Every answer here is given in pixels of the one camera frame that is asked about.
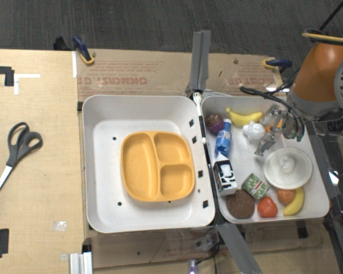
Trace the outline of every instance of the blue bottle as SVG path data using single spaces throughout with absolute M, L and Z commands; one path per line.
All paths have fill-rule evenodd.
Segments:
M 230 146 L 231 146 L 231 120 L 224 119 L 225 127 L 217 133 L 215 155 L 217 156 L 220 152 L 223 156 L 229 157 Z

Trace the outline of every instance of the white plastic tray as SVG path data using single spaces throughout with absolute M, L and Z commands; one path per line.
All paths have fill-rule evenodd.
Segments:
M 145 231 L 211 223 L 215 215 L 212 188 L 197 109 L 190 99 L 95 95 L 84 102 L 82 111 L 87 219 L 96 231 Z M 121 144 L 138 131 L 169 131 L 186 139 L 196 177 L 190 195 L 171 202 L 141 202 L 127 194 L 121 176 Z
M 272 103 L 276 102 L 263 99 L 259 96 L 209 96 L 202 101 L 202 113 L 204 118 L 213 112 L 219 113 L 221 116 L 228 118 L 228 113 L 225 110 L 227 107 L 230 107 L 232 111 L 239 114 L 247 115 L 257 111 L 261 111 L 264 114 L 265 111 L 272 105 Z M 216 143 L 216 136 L 211 134 L 209 131 L 206 131 L 206 138 L 209 146 L 211 164 L 213 165 L 215 162 L 214 147 Z M 242 128 L 232 125 L 232 146 L 230 149 L 229 159 L 234 170 L 238 188 L 241 188 L 241 184 L 250 173 L 254 173 L 269 185 L 269 183 L 265 180 L 263 172 L 263 165 L 266 158 L 275 150 L 283 147 L 294 147 L 300 149 L 307 154 L 313 165 L 312 177 L 303 186 L 305 191 L 305 200 L 301 211 L 293 216 L 284 216 L 284 205 L 282 205 L 277 199 L 277 189 L 270 186 L 270 190 L 268 191 L 267 195 L 270 196 L 277 204 L 278 214 L 276 217 L 261 217 L 257 212 L 256 204 L 256 208 L 252 217 L 247 219 L 236 219 L 230 214 L 226 206 L 227 196 L 219 196 L 218 202 L 221 213 L 226 220 L 236 224 L 247 224 L 254 222 L 319 218 L 328 213 L 329 198 L 326 194 L 307 132 L 300 142 L 297 142 L 296 139 L 285 139 L 280 134 L 277 134 L 276 140 L 277 143 L 269 150 L 266 150 L 263 156 L 257 156 L 254 154 L 254 152 L 257 149 L 258 141 L 249 141 L 248 138 L 243 134 Z

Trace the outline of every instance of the scissors blade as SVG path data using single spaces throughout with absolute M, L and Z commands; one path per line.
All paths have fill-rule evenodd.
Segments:
M 0 189 L 1 189 L 2 185 L 4 185 L 7 177 L 10 175 L 12 169 L 13 168 L 11 166 L 5 167 L 4 172 L 2 173 L 2 175 L 0 177 Z

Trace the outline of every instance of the table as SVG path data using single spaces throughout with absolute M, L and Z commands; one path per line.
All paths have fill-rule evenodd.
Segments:
M 133 52 L 113 50 L 123 59 L 131 58 Z M 160 53 L 154 55 L 162 61 Z M 165 61 L 168 70 L 174 67 L 188 77 L 188 55 L 165 55 L 169 58 Z M 221 58 L 225 62 L 234 61 L 231 55 L 210 56 L 217 65 Z M 10 231 L 9 253 L 0 259 L 0 273 L 69 273 L 66 254 L 81 253 L 86 231 L 78 81 L 73 52 L 0 50 L 0 66 L 11 66 L 16 74 L 40 75 L 39 78 L 20 78 L 18 95 L 14 94 L 13 87 L 4 86 L 4 76 L 0 75 L 0 175 L 9 155 L 6 137 L 14 124 L 26 121 L 32 130 L 41 133 L 44 142 L 40 150 L 15 168 L 0 192 L 0 229 Z M 210 74 L 216 76 L 216 70 L 212 67 Z M 66 223 L 64 231 L 53 227 L 58 221 Z M 316 224 L 310 228 L 320 238 L 321 244 L 317 247 L 298 245 L 296 249 L 266 252 L 262 248 L 264 244 L 256 243 L 253 253 L 263 273 L 339 273 L 325 228 Z M 219 273 L 223 269 L 238 273 L 229 255 L 218 255 L 216 263 Z M 213 265 L 212 259 L 203 262 L 199 273 L 211 273 Z M 159 273 L 161 270 L 182 273 L 186 271 L 186 262 L 131 265 L 94 272 Z

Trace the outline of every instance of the dark gray carpet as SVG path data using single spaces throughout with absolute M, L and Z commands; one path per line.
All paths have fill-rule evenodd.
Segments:
M 192 51 L 194 31 L 211 30 L 211 53 L 293 61 L 312 47 L 301 33 L 319 28 L 342 0 L 0 0 L 0 48 L 52 50 L 79 35 L 88 48 Z M 343 36 L 343 8 L 327 25 Z

